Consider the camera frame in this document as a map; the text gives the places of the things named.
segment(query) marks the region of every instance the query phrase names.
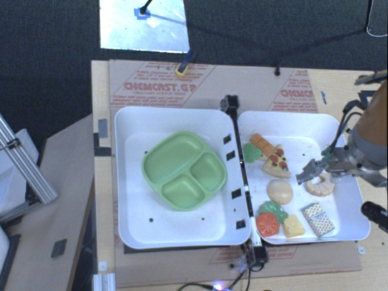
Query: toy pizza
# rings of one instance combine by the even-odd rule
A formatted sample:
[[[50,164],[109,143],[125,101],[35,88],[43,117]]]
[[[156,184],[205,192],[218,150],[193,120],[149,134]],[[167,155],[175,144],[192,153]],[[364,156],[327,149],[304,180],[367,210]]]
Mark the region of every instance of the toy pizza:
[[[291,178],[281,144],[277,145],[275,151],[268,156],[267,162],[263,166],[263,171],[275,177]]]

